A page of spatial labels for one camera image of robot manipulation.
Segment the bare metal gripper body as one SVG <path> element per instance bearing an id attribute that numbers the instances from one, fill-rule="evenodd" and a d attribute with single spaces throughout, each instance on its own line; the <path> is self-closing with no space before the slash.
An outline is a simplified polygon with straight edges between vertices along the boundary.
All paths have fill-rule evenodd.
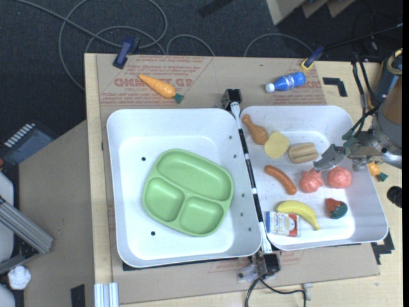
<path id="1" fill-rule="evenodd" d="M 361 131 L 354 134 L 344 142 L 343 148 L 346 156 L 353 161 L 355 168 L 375 162 L 402 169 L 401 146 L 381 131 Z"/>

